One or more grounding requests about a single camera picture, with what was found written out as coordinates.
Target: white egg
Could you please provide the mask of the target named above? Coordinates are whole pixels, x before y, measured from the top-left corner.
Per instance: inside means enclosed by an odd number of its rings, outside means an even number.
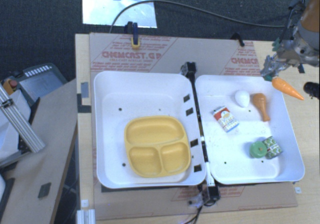
[[[242,108],[246,108],[249,106],[250,102],[250,94],[245,90],[238,90],[235,95],[235,101],[240,105]]]

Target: brown drumstick toy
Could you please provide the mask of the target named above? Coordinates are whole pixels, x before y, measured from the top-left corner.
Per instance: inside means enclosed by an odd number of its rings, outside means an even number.
[[[253,95],[253,104],[256,106],[256,108],[258,110],[261,111],[262,120],[264,122],[270,121],[270,117],[268,116],[267,111],[266,111],[267,99],[263,93],[257,93],[255,95]]]

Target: green round object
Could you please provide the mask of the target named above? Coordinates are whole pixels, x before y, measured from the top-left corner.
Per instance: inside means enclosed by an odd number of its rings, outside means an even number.
[[[250,154],[254,158],[263,158],[267,154],[267,147],[262,141],[256,141],[250,146]]]

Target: black floor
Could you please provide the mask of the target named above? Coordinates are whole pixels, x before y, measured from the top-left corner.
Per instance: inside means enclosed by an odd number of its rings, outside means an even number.
[[[292,0],[167,0],[205,9],[233,19],[265,25],[284,25]],[[229,39],[238,32],[244,40],[273,41],[279,28],[243,25],[187,8],[155,3],[157,29],[145,35]],[[113,33],[122,33],[115,27]],[[65,78],[75,78],[75,34],[108,32],[109,26],[82,23],[82,0],[0,0],[0,80],[10,72],[53,63]],[[67,184],[56,223],[74,223],[75,163],[71,160]]]

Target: orange carrot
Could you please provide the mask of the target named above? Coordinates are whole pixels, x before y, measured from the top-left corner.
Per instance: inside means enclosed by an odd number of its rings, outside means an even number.
[[[280,77],[275,77],[272,79],[272,86],[280,92],[288,94],[289,96],[295,97],[299,100],[303,101],[305,99],[299,92],[297,92],[296,89],[294,89],[289,83]]]

